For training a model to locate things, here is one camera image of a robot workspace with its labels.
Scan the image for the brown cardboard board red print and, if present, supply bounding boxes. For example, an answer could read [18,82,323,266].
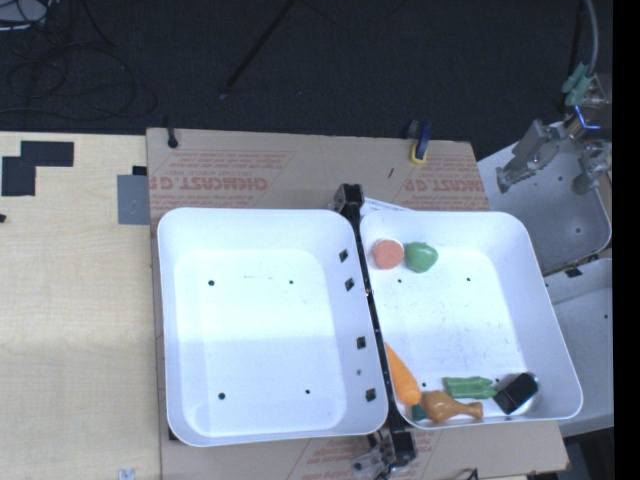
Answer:
[145,127,572,480]

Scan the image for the orange toy carrot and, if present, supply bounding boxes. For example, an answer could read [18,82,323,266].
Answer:
[383,342,427,422]

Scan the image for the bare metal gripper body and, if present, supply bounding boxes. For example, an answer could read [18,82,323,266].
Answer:
[563,72,614,145]

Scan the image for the green toy pea pods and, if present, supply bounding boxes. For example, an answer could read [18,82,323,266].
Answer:
[441,375,499,401]

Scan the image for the white plastic tray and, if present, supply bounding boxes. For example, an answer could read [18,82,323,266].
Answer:
[156,206,390,448]
[358,210,585,431]

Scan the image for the black block with wires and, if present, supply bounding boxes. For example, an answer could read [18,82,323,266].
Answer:
[387,429,419,467]

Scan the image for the salmon pink round slice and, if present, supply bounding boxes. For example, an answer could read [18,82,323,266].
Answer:
[371,238,405,271]

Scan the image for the green toy apple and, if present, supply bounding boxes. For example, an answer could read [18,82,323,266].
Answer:
[402,241,440,275]

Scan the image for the brown toy chicken drumstick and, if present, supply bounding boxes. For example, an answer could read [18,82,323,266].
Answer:
[420,389,485,425]

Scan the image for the thin black rod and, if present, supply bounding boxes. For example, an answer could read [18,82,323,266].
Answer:
[347,203,410,435]

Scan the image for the black rectangular box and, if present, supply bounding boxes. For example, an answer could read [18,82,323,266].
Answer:
[492,371,540,416]

